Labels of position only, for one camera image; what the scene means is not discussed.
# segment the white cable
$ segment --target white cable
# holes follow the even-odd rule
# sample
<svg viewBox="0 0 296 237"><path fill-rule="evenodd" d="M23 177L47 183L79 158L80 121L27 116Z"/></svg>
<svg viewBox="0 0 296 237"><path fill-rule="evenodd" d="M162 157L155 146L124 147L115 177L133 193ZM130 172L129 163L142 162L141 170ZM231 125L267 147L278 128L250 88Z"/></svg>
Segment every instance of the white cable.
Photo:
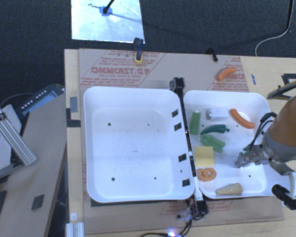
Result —
<svg viewBox="0 0 296 237"><path fill-rule="evenodd" d="M257 49L258 49L258 47L259 47L259 45L261 45L263 42L266 42L266 41L268 41L268 40L274 40L274 39L278 39L278 38L280 38L280 37L283 37L288 31L289 31L290 29L289 28L287 28L280 36L276 36L276 37L272 37L272 38L268 38L268 39L265 39L265 40L262 40L259 44L257 44L257 46L256 46L256 49L255 49L255 53L256 53L256 56L258 56L258 54L257 54Z"/></svg>
<svg viewBox="0 0 296 237"><path fill-rule="evenodd" d="M281 38L281 37L283 37L283 36L284 36L284 35L290 30L291 21L292 21L292 13L293 13L293 9L294 9L294 2L295 2L295 0L293 0L293 2L292 2L292 10L291 10L291 14L290 14L290 21L289 21L289 23L288 23L288 27L287 27L287 29L286 29L286 30L285 30L280 36L276 36L276 37L272 37L272 38L268 38L268 39L262 40L259 44L257 44L256 49L255 49L256 56L258 56L258 54L257 54L257 49L258 49L258 47L259 47L263 42L266 42L266 41L268 41L268 40L274 40L274 39Z"/></svg>

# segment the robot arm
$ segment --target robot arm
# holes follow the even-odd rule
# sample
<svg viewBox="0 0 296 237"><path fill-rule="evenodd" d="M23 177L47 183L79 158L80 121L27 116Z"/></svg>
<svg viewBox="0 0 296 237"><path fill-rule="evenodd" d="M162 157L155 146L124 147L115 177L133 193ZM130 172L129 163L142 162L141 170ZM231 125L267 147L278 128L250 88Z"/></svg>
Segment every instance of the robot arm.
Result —
<svg viewBox="0 0 296 237"><path fill-rule="evenodd" d="M254 141L252 145L244 148L244 153L239 154L237 167L254 162L256 165L270 164L281 175L293 172L285 163L296 160L296 96L291 98L276 116L264 134L262 144L253 143Z"/></svg>

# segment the black connector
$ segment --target black connector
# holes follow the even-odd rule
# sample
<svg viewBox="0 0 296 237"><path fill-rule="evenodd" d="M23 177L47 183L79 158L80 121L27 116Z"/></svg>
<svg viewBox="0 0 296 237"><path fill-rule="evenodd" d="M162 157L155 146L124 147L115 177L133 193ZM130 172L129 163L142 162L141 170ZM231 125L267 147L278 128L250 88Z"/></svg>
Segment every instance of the black connector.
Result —
<svg viewBox="0 0 296 237"><path fill-rule="evenodd" d="M171 91L178 93L178 91L182 91L185 87L184 79L175 77L169 83L169 88Z"/></svg>
<svg viewBox="0 0 296 237"><path fill-rule="evenodd" d="M277 114L275 112L266 113L263 115L260 122L264 123L268 118L270 118L270 117L276 118L276 116L277 116Z"/></svg>
<svg viewBox="0 0 296 237"><path fill-rule="evenodd" d="M286 188L276 184L272 187L272 192L279 200L284 202L286 207L290 210L296 210L296 198L290 197L290 192Z"/></svg>
<svg viewBox="0 0 296 237"><path fill-rule="evenodd" d="M198 214L195 216L195 218L203 217L208 213L208 206L205 200L196 201L196 206Z"/></svg>

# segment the green cylindrical toy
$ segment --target green cylindrical toy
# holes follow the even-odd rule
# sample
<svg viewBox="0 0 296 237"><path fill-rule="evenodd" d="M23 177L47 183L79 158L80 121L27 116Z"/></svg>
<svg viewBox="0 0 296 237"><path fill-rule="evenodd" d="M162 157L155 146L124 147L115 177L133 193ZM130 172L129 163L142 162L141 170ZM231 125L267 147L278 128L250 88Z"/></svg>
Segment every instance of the green cylindrical toy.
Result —
<svg viewBox="0 0 296 237"><path fill-rule="evenodd" d="M221 141L219 139L214 138L213 136L204 133L202 136L204 136L207 140L212 141L213 143L219 145L221 148L223 148L225 146L225 142Z"/></svg>
<svg viewBox="0 0 296 237"><path fill-rule="evenodd" d="M218 152L221 153L222 152L222 148L220 146L218 146L217 144L212 143L211 141L207 140L206 138L201 138L200 142L204 145L204 146L208 146L208 147L213 147L213 149Z"/></svg>
<svg viewBox="0 0 296 237"><path fill-rule="evenodd" d="M189 123L189 133L193 135L199 134L200 129L200 121L201 121L201 113L200 111L193 111L192 118Z"/></svg>

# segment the black cable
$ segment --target black cable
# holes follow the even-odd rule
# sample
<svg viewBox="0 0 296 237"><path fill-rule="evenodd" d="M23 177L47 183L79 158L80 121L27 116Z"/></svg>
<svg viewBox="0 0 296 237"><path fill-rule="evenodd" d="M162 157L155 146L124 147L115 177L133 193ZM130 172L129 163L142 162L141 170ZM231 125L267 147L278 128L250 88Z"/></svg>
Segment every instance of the black cable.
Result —
<svg viewBox="0 0 296 237"><path fill-rule="evenodd" d="M287 25L286 25L287 29L289 29L291 27L293 7L294 7L294 0L291 0L290 1L290 8L289 8L289 11L288 11Z"/></svg>
<svg viewBox="0 0 296 237"><path fill-rule="evenodd" d="M184 227L184 229L179 233L180 236L184 237L187 235L187 233L189 232L189 230L191 229L192 226L192 220L190 220L186 226Z"/></svg>
<svg viewBox="0 0 296 237"><path fill-rule="evenodd" d="M268 120L268 121L267 121L267 119L270 118L270 117L274 117L274 118L275 118L275 117L276 117L276 113L274 113L274 112L270 112L270 113L266 113L266 114L263 115L263 117L262 117L261 120L260 120L260 125L259 125L259 127L257 128L256 134L255 134L253 140L252 140L252 141L250 142L250 144L247 146L247 147L249 147L249 148L246 149L246 150L244 149L245 151L250 151L250 150L252 149L252 147L253 147L253 145L254 145L254 143L255 143L257 137L260 135L260 133L262 132L262 129L265 127L265 125L266 125L267 123L273 122L272 120Z"/></svg>
<svg viewBox="0 0 296 237"><path fill-rule="evenodd" d="M165 233L146 233L144 235L141 235L140 237L144 237L144 236L148 236L148 235L158 235L158 236L164 236L164 237L168 237L168 234Z"/></svg>
<svg viewBox="0 0 296 237"><path fill-rule="evenodd" d="M204 218L204 214L202 216L199 216L199 217L194 217L193 220L198 221L198 220L201 220L202 218Z"/></svg>
<svg viewBox="0 0 296 237"><path fill-rule="evenodd" d="M56 237L56 236L57 236L57 234L62 230L62 228L63 228L63 226L64 226L65 223L66 223L66 215L65 215L65 217L63 218L61 224L59 224L57 230L54 232L54 234L52 235L52 237Z"/></svg>
<svg viewBox="0 0 296 237"><path fill-rule="evenodd" d="M34 93L31 93L31 92L29 92L29 93L15 94L15 95L13 95L13 96L10 96L10 97L4 99L4 100L1 102L0 107L2 108L2 105L3 105L6 101L8 101L9 99L11 99L11 98L19 97L19 96L26 96L26 95L33 95L33 94L34 94Z"/></svg>
<svg viewBox="0 0 296 237"><path fill-rule="evenodd" d="M60 205L60 203L64 200L64 198L67 197L67 194L68 193L66 192L60 199L57 199L55 207L58 207Z"/></svg>

